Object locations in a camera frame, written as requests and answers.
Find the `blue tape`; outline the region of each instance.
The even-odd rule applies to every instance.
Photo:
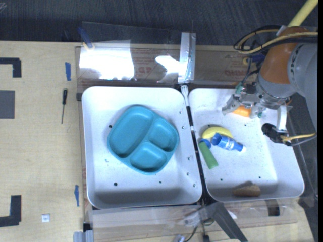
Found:
[[[67,80],[71,81],[71,64],[68,62],[65,62],[65,73]]]
[[[79,186],[78,185],[75,185],[74,194],[75,194],[75,199],[76,199],[76,205],[77,205],[77,207],[79,207],[80,201],[79,201]]]
[[[84,43],[87,45],[89,49],[94,48],[90,40],[90,37],[87,35],[86,31],[83,28],[78,27],[77,32],[80,34],[81,38],[84,40]]]

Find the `blue bottle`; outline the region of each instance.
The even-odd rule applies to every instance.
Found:
[[[216,133],[212,140],[211,140],[213,145],[218,145],[219,147],[232,151],[232,150],[237,150],[240,152],[245,152],[246,147],[242,145],[241,143],[236,142],[233,138],[230,138],[225,135],[221,135],[219,133]]]

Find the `blue plastic tray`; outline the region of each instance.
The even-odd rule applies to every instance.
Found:
[[[177,130],[143,106],[132,106],[123,113],[107,137],[107,147],[118,160],[147,175],[167,165],[178,142]]]

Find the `screwdriver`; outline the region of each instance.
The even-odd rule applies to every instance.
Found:
[[[62,123],[63,123],[63,117],[64,117],[64,108],[66,104],[66,98],[67,98],[67,89],[65,88],[63,90],[63,112],[62,112]]]

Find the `dark carpet floor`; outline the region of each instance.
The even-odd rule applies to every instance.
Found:
[[[0,0],[0,40],[79,40],[82,21],[197,33],[197,44],[233,45],[268,24],[287,25],[306,0]],[[303,23],[318,25],[316,8]]]

